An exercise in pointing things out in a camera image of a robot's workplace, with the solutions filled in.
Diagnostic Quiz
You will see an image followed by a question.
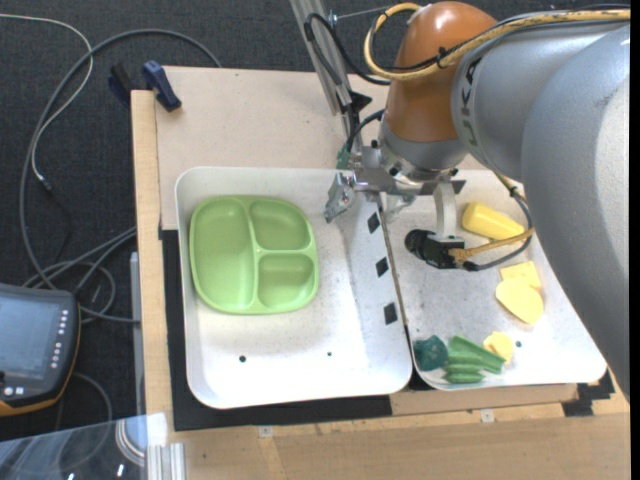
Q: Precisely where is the small yellow rounded piece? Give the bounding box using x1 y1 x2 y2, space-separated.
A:
482 330 516 365

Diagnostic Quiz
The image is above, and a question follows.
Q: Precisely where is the small green pea pod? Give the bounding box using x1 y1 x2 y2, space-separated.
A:
442 362 488 386

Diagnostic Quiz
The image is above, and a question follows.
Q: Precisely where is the black block with thin wires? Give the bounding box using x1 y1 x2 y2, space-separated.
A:
348 89 374 130

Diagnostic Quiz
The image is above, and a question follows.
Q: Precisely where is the yellow rounded flat slice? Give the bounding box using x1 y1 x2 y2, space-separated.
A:
494 277 545 326

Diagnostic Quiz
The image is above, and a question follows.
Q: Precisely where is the pale flat board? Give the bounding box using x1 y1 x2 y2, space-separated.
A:
153 65 581 415

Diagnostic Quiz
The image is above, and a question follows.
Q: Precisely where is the white plastic tray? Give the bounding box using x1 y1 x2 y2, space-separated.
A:
382 167 609 392
173 166 414 411

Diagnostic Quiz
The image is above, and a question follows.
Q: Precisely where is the long green bean pod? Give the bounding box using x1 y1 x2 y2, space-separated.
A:
447 334 508 375

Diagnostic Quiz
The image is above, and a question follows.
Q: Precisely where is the yellow square cheese slice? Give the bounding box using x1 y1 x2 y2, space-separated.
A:
499 260 543 292

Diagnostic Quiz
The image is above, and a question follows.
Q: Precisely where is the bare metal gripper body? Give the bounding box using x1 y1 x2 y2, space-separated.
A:
349 142 468 205

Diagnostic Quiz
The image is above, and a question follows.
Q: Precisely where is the dark green broccoli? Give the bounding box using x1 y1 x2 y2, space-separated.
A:
412 335 450 373

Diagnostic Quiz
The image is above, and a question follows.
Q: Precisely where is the green divided plate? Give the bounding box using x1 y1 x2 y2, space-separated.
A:
188 195 321 316

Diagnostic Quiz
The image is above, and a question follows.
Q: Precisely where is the black cylinder on white bracket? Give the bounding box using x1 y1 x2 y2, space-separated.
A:
403 182 467 271

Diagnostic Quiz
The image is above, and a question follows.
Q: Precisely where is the yellow cheese block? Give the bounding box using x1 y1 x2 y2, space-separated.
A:
460 201 527 242

